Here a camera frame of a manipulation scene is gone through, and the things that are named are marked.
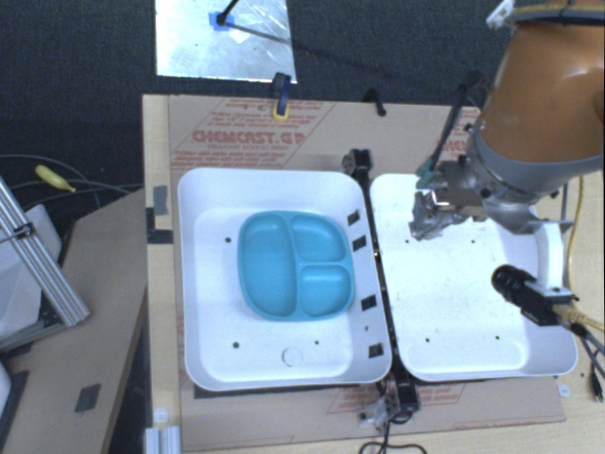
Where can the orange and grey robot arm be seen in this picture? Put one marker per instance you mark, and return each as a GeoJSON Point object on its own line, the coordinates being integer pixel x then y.
{"type": "Point", "coordinates": [543, 92]}

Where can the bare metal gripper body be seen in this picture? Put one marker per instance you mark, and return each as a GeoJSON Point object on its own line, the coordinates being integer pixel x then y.
{"type": "Point", "coordinates": [465, 192]}

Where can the black cylinder on white bracket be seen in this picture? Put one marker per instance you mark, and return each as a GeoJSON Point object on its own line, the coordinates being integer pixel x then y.
{"type": "Point", "coordinates": [524, 291]}

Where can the brown cardboard board red print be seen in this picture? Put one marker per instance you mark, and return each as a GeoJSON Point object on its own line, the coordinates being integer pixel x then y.
{"type": "Point", "coordinates": [264, 419]}

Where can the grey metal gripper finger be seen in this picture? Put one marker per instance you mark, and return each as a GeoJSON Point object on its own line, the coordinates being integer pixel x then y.
{"type": "Point", "coordinates": [442, 222]}
{"type": "Point", "coordinates": [420, 220]}

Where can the yellow banana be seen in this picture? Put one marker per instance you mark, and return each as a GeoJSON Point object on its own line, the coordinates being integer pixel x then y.
{"type": "Point", "coordinates": [53, 177]}

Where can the white plastic tray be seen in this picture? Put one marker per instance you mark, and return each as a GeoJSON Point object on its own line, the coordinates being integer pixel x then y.
{"type": "Point", "coordinates": [463, 310]}
{"type": "Point", "coordinates": [264, 353]}

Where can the thin black rod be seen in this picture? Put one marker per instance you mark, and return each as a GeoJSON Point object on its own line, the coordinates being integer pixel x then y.
{"type": "Point", "coordinates": [380, 272]}

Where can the blue divided plate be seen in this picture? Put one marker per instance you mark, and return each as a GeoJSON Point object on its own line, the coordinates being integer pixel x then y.
{"type": "Point", "coordinates": [274, 263]}

